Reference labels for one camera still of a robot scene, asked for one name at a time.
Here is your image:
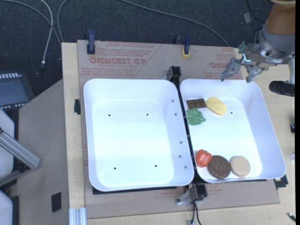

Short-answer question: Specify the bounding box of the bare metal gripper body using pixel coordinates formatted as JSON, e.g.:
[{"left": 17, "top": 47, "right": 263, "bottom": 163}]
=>
[{"left": 242, "top": 39, "right": 295, "bottom": 71}]

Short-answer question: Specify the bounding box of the yellow potato chip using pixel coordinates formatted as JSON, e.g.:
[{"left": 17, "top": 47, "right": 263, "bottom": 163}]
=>
[{"left": 205, "top": 96, "right": 228, "bottom": 116}]

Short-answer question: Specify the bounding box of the brown chocolate bar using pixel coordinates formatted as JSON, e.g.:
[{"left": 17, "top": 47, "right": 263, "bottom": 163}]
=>
[{"left": 186, "top": 98, "right": 207, "bottom": 109}]

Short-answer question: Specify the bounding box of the green lettuce leaf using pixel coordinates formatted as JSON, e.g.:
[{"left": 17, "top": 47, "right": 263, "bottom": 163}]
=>
[{"left": 186, "top": 108, "right": 207, "bottom": 126}]

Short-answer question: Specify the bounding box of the white plastic tray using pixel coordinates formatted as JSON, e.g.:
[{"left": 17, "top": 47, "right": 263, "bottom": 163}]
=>
[
  {"left": 82, "top": 78, "right": 195, "bottom": 192},
  {"left": 179, "top": 78, "right": 287, "bottom": 184}
]

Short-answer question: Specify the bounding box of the thin black rod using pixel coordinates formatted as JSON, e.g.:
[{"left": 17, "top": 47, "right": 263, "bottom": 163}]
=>
[{"left": 176, "top": 81, "right": 200, "bottom": 185}]

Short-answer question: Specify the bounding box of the red bell pepper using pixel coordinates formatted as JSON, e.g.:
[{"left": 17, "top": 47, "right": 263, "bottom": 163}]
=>
[{"left": 195, "top": 149, "right": 213, "bottom": 168}]

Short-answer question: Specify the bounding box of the beige round biscuit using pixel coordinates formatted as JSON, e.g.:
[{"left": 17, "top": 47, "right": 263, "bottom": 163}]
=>
[{"left": 229, "top": 155, "right": 251, "bottom": 178}]

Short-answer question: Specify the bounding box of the brown burger patty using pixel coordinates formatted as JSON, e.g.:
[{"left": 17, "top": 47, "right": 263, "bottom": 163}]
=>
[{"left": 207, "top": 155, "right": 232, "bottom": 180}]

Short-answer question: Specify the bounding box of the brown cardboard board red print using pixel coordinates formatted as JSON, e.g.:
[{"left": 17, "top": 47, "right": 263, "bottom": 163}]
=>
[{"left": 76, "top": 39, "right": 281, "bottom": 219}]

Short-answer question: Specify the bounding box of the black cylinder on white bracket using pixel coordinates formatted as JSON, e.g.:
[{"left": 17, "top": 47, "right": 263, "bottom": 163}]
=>
[{"left": 269, "top": 55, "right": 296, "bottom": 97}]

